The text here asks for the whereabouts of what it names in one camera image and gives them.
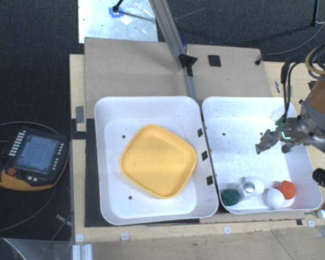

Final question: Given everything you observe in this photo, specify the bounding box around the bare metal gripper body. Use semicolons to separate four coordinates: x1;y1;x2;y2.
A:
279;115;325;154

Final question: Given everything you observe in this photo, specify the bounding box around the white plastic tray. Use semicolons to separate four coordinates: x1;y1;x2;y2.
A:
93;95;220;226
200;96;323;216

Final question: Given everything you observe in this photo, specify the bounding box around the red round toy fruit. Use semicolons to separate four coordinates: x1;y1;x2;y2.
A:
276;180;297;200

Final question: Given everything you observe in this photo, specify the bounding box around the white egg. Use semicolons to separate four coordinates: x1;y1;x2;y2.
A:
265;187;285;210

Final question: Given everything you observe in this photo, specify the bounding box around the green broccoli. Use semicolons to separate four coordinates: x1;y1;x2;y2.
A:
220;188;241;207

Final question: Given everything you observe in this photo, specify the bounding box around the yellow plate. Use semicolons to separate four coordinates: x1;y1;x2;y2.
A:
119;123;198;200

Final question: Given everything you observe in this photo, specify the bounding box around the brown cardboard board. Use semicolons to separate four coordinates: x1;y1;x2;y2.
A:
83;36;306;225

